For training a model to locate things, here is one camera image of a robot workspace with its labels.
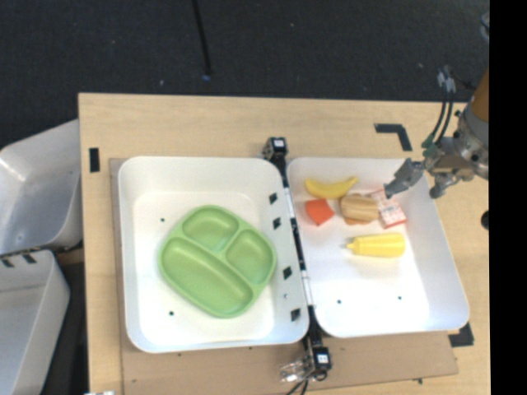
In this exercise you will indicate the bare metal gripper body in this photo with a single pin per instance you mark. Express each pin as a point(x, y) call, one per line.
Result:
point(461, 159)

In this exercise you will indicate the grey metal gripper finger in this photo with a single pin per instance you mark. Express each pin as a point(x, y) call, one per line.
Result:
point(405, 177)
point(441, 185)

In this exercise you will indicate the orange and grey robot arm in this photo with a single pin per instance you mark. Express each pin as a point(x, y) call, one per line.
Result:
point(481, 97)

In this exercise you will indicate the red and white carton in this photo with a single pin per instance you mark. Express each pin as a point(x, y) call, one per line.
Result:
point(391, 214)

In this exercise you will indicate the tan bread roll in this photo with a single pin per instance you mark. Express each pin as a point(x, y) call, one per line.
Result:
point(359, 208)

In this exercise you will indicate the yellow squeeze bottle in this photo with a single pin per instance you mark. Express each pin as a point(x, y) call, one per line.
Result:
point(381, 245)

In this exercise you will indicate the yellow banana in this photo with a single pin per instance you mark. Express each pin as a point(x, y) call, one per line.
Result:
point(329, 188)

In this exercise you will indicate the orange wedge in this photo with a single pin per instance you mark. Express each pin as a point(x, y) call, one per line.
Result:
point(319, 212)

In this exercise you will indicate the white plastic tray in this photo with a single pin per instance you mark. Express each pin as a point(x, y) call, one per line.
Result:
point(370, 294)
point(206, 171)

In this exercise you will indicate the thin black and white rod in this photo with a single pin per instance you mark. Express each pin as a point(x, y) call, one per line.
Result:
point(297, 237)

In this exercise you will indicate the green divided plate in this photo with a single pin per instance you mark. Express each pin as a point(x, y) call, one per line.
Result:
point(206, 270)

